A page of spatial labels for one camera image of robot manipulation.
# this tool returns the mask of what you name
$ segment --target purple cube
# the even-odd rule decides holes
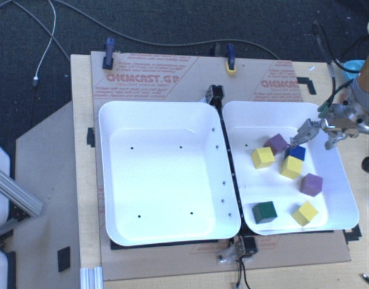
[[[267,140],[263,147],[270,147],[273,155],[277,155],[288,147],[288,143],[280,134],[276,134],[274,137]]]
[[[309,196],[316,196],[322,191],[323,178],[311,173],[307,174],[300,184],[300,192]]]

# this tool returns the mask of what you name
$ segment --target cardboard sheet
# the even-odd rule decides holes
[[[222,57],[114,53],[113,69],[105,70],[103,52],[91,53],[95,117],[101,256],[105,281],[154,276],[235,270],[220,264],[217,252],[227,240],[200,244],[111,249],[105,229],[104,186],[98,112],[110,101],[204,101],[210,85],[222,85],[229,101],[301,102],[290,61],[235,60],[236,72],[228,74]],[[332,263],[350,260],[341,231],[255,237],[258,253],[247,269]],[[306,256],[306,249],[314,249]]]

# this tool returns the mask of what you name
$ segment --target black clamp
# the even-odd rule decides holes
[[[114,52],[114,39],[111,37],[107,38],[107,43],[105,44],[104,51],[105,57],[102,62],[102,68],[106,70],[111,70],[113,68],[113,52]]]

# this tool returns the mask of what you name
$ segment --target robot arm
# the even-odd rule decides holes
[[[298,134],[291,138],[291,147],[313,139],[320,129],[328,135],[326,149],[334,148],[338,141],[347,137],[369,134],[369,56],[357,77],[340,88],[346,88],[344,102],[320,107],[318,117],[321,119],[307,119]]]

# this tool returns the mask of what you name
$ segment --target dark carpet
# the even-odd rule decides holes
[[[369,54],[369,0],[60,1],[116,31],[148,42],[252,42],[233,42],[240,58],[274,59],[271,51],[283,60],[326,61],[312,33],[315,20],[341,61],[366,59]],[[16,2],[52,29],[49,2]],[[110,32],[59,1],[53,3],[57,12],[55,38],[67,55],[101,51],[107,37],[115,38],[116,50],[121,52],[209,55],[212,46],[212,42],[181,47],[147,45]],[[0,8],[0,145],[11,157],[13,169],[15,140],[71,100],[70,65],[54,42],[39,69],[38,85],[33,87],[48,41],[44,29],[17,5]]]

